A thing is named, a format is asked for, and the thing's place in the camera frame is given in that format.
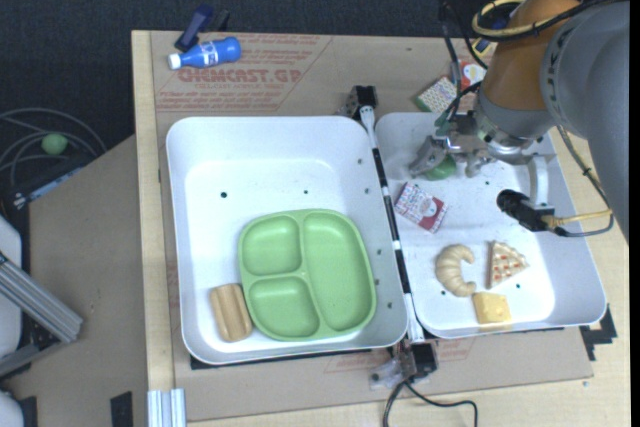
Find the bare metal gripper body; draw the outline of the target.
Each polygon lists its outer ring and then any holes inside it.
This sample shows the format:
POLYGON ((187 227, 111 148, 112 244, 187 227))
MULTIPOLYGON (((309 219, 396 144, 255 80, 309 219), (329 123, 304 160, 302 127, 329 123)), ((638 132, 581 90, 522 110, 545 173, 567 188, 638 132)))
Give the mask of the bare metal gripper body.
POLYGON ((468 166, 498 160, 520 164, 524 151, 534 143, 534 139, 505 132, 481 112, 447 117, 438 125, 438 136, 444 140, 445 151, 468 166))

